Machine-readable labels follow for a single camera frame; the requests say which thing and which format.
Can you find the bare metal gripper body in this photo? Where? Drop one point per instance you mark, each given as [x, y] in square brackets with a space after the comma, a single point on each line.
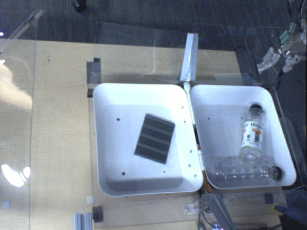
[296, 44]

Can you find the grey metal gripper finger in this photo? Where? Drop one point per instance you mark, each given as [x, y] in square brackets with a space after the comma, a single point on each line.
[267, 60]
[290, 63]

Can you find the clear plastic bottle with label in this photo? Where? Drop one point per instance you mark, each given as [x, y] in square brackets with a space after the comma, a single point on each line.
[252, 138]

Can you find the white plastic tray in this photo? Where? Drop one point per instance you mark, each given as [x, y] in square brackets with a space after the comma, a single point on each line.
[124, 138]
[223, 138]

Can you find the thin black and white rod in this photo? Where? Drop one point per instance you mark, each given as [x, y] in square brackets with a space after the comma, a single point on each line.
[193, 118]

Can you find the pale wood board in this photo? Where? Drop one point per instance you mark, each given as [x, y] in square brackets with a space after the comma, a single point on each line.
[144, 63]

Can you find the dark grey ribbed block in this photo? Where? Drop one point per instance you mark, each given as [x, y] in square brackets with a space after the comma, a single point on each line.
[154, 139]

